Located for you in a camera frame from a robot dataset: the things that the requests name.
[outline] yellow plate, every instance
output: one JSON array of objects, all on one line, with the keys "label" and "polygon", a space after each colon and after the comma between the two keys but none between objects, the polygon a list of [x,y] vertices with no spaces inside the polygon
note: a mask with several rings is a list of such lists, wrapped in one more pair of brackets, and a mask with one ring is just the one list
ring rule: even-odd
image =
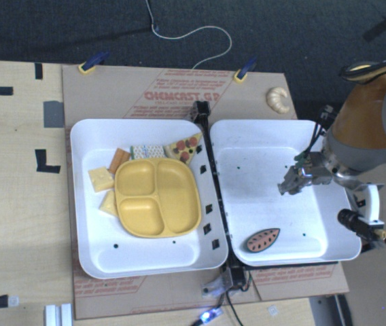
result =
[{"label": "yellow plate", "polygon": [[192,171],[172,158],[121,164],[115,175],[119,219],[135,236],[181,236],[200,223],[200,199]]}]

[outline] blue light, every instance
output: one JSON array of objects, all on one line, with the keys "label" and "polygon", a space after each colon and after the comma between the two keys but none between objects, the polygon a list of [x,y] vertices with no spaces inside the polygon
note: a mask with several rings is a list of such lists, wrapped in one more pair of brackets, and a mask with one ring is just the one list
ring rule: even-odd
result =
[{"label": "blue light", "polygon": [[209,317],[211,316],[211,314],[209,312],[205,312],[202,314],[202,316],[200,317],[200,319],[205,322],[205,321],[209,321]]},{"label": "blue light", "polygon": [[204,324],[207,324],[209,323],[211,320],[215,319],[216,317],[218,317],[219,315],[221,315],[223,313],[222,309],[221,308],[214,308],[214,309],[211,309],[211,310],[208,310],[206,312],[204,312],[201,316],[200,316],[200,319],[201,321],[204,323]]}]

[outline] brown leaf-shaped toy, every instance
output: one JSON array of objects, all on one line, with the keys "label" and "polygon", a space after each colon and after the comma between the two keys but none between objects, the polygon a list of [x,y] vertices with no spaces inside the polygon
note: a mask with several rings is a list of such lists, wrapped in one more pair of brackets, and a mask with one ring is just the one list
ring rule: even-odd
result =
[{"label": "brown leaf-shaped toy", "polygon": [[268,228],[267,230],[255,233],[247,239],[247,250],[252,253],[259,253],[260,251],[268,249],[276,241],[280,231],[279,228]]}]

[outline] dark carpet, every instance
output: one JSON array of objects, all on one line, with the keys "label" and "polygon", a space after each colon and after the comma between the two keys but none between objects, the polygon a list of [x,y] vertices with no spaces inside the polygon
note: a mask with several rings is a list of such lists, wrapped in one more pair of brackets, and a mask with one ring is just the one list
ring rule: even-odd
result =
[{"label": "dark carpet", "polygon": [[[282,72],[301,119],[339,109],[353,84],[343,66],[386,60],[386,0],[150,0],[162,35],[204,25],[229,32],[227,55],[199,69]],[[179,41],[150,30],[145,0],[0,0],[0,60],[81,63],[109,51],[106,65],[192,68],[222,53],[228,38],[205,30]]]}]

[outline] blue clamp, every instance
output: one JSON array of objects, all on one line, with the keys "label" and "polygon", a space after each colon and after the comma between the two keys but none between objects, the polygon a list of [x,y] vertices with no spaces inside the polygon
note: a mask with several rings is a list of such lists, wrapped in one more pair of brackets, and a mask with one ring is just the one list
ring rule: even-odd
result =
[{"label": "blue clamp", "polygon": [[256,67],[256,57],[251,58],[244,67],[239,69],[235,74],[234,74],[234,80],[237,83],[241,83],[246,79],[246,75],[248,71],[253,71]]},{"label": "blue clamp", "polygon": [[95,70],[95,65],[103,64],[104,61],[109,57],[109,52],[98,52],[94,56],[90,57],[86,62],[78,66],[78,70],[83,75]]}]

